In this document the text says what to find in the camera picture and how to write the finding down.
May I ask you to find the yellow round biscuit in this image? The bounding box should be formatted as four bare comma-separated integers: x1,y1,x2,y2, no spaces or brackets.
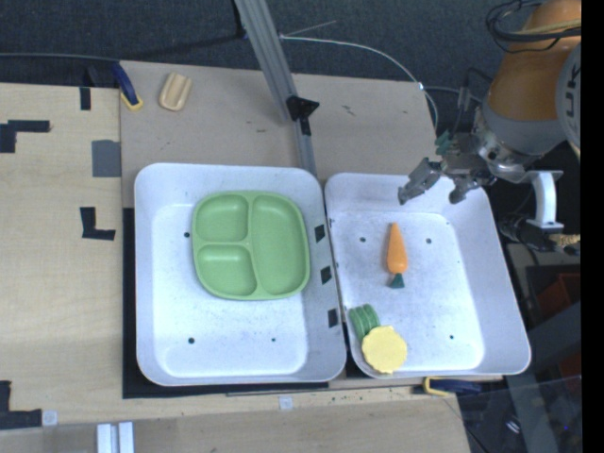
361,325,409,376

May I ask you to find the green divided plate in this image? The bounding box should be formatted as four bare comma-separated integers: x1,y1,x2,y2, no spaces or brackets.
190,190,312,302

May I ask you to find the beige bread bun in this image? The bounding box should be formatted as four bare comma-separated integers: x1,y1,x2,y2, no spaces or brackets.
157,71,193,112

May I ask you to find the brown cardboard board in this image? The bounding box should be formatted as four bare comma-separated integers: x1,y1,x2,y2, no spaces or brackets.
119,59,504,392

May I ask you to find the green ridged biscuit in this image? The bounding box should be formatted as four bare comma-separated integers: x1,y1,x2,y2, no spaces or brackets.
347,303,382,343

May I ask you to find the orange carrot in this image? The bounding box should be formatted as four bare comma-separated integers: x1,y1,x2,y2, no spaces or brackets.
383,221,410,290

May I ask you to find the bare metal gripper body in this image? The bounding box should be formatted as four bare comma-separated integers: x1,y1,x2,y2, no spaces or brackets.
440,132,530,187

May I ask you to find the white plastic tray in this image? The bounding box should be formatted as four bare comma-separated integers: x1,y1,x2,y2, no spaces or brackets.
324,172,533,380
133,161,348,388

